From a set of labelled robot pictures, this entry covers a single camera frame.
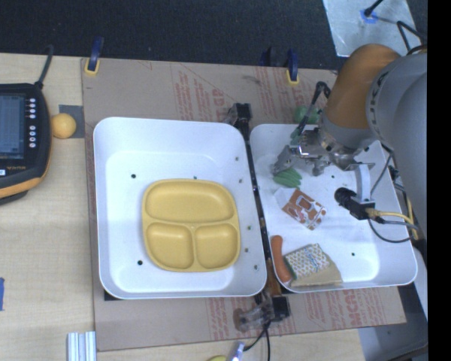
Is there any yellow divided plate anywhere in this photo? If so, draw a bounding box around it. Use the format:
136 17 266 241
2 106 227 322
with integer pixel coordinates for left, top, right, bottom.
141 178 242 273

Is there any black block with thin wires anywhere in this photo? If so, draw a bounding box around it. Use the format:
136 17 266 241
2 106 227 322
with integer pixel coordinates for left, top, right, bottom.
224 102 253 126
233 293 292 332

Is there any brown cardboard board red print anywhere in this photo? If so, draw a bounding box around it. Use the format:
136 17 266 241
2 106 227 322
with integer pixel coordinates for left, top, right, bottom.
80 57 407 352

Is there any green toy vegetable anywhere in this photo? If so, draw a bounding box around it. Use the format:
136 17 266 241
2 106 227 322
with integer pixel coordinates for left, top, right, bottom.
293 105 321 125

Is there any orange and white packet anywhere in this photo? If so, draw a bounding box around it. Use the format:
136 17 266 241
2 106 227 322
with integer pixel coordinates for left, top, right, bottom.
281 189 328 231

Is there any green pea pod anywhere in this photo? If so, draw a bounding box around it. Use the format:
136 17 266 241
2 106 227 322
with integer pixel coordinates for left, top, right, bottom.
273 168 303 187

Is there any yellow ball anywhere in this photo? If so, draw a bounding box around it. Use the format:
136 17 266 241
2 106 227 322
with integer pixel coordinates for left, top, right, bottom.
50 112 77 140

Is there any orange sausage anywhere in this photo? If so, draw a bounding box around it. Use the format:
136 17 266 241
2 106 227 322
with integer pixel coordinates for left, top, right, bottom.
270 235 294 284

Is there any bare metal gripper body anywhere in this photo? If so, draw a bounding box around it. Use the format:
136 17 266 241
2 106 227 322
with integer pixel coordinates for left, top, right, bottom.
290 126 376 172

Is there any black cylinder on white bracket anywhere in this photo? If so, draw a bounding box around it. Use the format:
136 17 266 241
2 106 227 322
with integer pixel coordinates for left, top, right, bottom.
334 162 377 222

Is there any white plastic tray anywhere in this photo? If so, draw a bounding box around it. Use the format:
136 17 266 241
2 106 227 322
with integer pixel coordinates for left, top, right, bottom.
250 123 419 294
92 117 268 300

